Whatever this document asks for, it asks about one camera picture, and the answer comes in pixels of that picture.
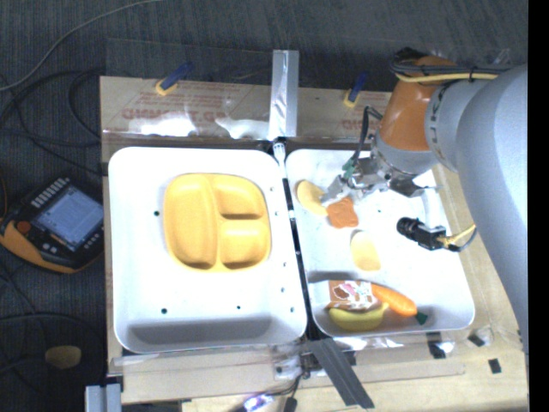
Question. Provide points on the black cylinder on white bracket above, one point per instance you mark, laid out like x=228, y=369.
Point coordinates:
x=418, y=229

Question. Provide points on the white plastic tray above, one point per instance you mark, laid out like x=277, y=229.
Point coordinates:
x=412, y=281
x=197, y=307

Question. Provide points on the orange carrot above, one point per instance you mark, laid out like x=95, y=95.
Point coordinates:
x=396, y=301

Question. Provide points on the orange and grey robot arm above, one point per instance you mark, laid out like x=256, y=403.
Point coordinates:
x=480, y=153

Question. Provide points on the yellow crescent toy food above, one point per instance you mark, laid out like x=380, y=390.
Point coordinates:
x=308, y=195

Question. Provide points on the pale yellow oval toy food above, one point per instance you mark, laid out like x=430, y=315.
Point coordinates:
x=365, y=251

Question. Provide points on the yellow banana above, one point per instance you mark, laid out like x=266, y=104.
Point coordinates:
x=356, y=319

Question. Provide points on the brown cardboard board red print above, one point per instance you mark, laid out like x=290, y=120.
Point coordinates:
x=206, y=101

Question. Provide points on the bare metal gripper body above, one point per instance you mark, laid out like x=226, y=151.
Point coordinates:
x=369, y=179

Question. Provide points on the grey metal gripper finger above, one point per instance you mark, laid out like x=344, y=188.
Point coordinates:
x=409, y=187
x=335, y=190

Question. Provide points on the yellow divided plate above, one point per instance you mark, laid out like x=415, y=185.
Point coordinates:
x=193, y=221

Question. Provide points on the yellow oval object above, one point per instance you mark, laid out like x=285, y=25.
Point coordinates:
x=63, y=356

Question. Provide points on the brown and white packet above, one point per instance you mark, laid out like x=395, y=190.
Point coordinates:
x=351, y=293

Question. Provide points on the orange toy bread slice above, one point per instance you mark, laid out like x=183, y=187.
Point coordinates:
x=342, y=213

